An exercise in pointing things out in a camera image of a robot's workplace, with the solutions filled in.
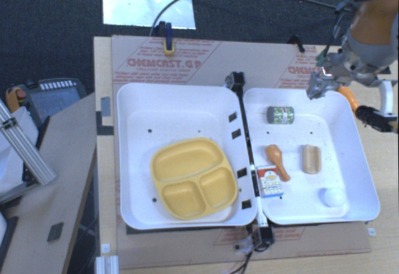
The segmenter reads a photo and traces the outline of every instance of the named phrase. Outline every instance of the wooden table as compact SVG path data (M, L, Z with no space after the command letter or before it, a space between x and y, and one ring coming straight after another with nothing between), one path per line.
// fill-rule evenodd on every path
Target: wooden table
M95 165L94 106L91 94L50 118L40 153L57 177L4 211L18 222L1 273L67 273Z
M96 109L101 111L101 98L112 96L112 42L109 37L94 39ZM398 63L391 66L392 75L387 79L397 79ZM379 108L378 89L367 89L354 82L353 93L360 104ZM398 88L394 87L394 112L398 112ZM113 116L102 117L102 125L112 126ZM371 253L351 255L329 255L277 260L256 260L249 262L246 273L398 273L399 271L399 214L398 214L398 136L383 134L370 127L364 127L357 120L357 128L362 140L365 155L380 199L381 212L367 227L375 231L370 236ZM113 136L97 137L99 166L99 209L100 242L109 243L109 252L103 256L117 255L117 224L115 207L115 157ZM120 273L229 273L240 263L212 263L185 265L178 267L139 268L120 270Z

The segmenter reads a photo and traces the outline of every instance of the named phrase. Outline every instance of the green can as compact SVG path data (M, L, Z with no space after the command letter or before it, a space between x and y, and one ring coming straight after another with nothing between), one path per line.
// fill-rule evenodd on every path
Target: green can
M292 107L269 107L266 115L267 121L271 124L292 124L294 121Z

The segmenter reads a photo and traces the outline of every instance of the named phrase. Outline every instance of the yellow plate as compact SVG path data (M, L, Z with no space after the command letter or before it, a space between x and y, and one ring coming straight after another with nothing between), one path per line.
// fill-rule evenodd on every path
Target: yellow plate
M210 139L189 139L160 149L152 157L151 175L166 209L181 220L222 210L237 197L230 163Z

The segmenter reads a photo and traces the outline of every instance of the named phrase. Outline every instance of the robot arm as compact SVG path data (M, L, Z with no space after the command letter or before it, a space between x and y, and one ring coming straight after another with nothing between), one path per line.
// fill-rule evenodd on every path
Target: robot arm
M327 48L317 58L322 70L311 74L307 95L310 99L319 98L329 90L348 86L351 81L378 87L380 110L360 106L354 112L377 130L397 133L397 116L391 114L392 86L397 81L380 80L377 74L389 71L389 65L398 59L398 0L355 1L362 3L342 48L338 53L327 53ZM341 10L348 4L350 1L344 1Z

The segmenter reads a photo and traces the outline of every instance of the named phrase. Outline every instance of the cardboard sheet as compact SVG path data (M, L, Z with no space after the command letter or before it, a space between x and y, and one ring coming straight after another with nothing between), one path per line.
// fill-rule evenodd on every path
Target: cardboard sheet
M19 219L1 273L67 273L94 171L94 101L89 95L51 117L40 153L57 177L5 211ZM60 237L48 242L54 225Z
M305 46L306 52L300 53L297 46L289 44L190 39L175 39L175 44L175 54L165 56L161 38L112 37L113 98L128 82L221 86L232 71L245 73L244 90L251 87L305 89L309 74L315 69L315 57L321 51L321 47L316 46ZM128 228L120 216L117 155L115 163L117 254L121 269L244 260L242 253L234 252L236 242L248 234L244 227L172 232ZM277 227L274 235L275 244L268 251L255 254L253 259L371 251L362 222Z

